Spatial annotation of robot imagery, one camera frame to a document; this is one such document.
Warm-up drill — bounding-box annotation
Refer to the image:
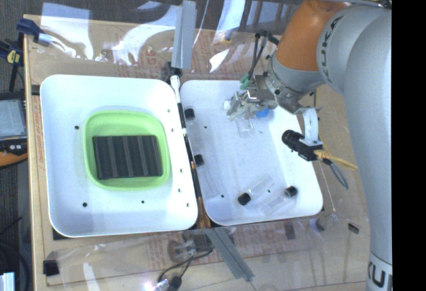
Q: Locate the brown cardboard board red print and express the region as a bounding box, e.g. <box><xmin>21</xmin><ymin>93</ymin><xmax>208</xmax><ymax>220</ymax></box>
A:
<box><xmin>22</xmin><ymin>14</ymin><xmax>371</xmax><ymax>288</ymax></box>

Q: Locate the black cylinder on white bracket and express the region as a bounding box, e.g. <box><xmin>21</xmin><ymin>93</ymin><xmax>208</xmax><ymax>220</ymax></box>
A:
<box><xmin>281</xmin><ymin>107</ymin><xmax>324</xmax><ymax>162</ymax></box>

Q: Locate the clear plastic bottle black cap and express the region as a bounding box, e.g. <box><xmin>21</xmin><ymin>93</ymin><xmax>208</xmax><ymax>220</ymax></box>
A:
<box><xmin>237</xmin><ymin>178</ymin><xmax>274</xmax><ymax>206</ymax></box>
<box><xmin>194</xmin><ymin>154</ymin><xmax>221</xmax><ymax>198</ymax></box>
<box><xmin>261</xmin><ymin>185</ymin><xmax>298</xmax><ymax>216</ymax></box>
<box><xmin>184</xmin><ymin>108</ymin><xmax>202</xmax><ymax>148</ymax></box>

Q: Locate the thin black and white rod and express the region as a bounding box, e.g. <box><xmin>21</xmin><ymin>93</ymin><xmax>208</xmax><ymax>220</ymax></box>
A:
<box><xmin>170</xmin><ymin>75</ymin><xmax>212</xmax><ymax>229</ymax></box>

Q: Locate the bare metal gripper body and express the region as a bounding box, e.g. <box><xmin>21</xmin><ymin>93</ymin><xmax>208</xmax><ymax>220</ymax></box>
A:
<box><xmin>247</xmin><ymin>73</ymin><xmax>302</xmax><ymax>115</ymax></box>

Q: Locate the black ribbed rectangular block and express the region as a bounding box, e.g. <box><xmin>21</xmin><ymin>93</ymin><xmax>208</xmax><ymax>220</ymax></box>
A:
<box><xmin>91</xmin><ymin>135</ymin><xmax>164</xmax><ymax>181</ymax></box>

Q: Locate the white plastic tray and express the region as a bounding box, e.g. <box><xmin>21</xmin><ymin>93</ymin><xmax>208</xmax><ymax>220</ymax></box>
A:
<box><xmin>179</xmin><ymin>79</ymin><xmax>325</xmax><ymax>227</ymax></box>
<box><xmin>39</xmin><ymin>74</ymin><xmax>199</xmax><ymax>238</ymax></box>

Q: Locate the black block with thin wires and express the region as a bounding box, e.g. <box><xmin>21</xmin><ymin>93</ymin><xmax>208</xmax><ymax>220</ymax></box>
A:
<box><xmin>192</xmin><ymin>232</ymin><xmax>214</xmax><ymax>253</ymax></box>

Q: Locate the clear plastic bottle blue cap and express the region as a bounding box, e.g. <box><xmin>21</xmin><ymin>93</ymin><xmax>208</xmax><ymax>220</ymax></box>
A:
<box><xmin>236</xmin><ymin>107</ymin><xmax>271</xmax><ymax>138</ymax></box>

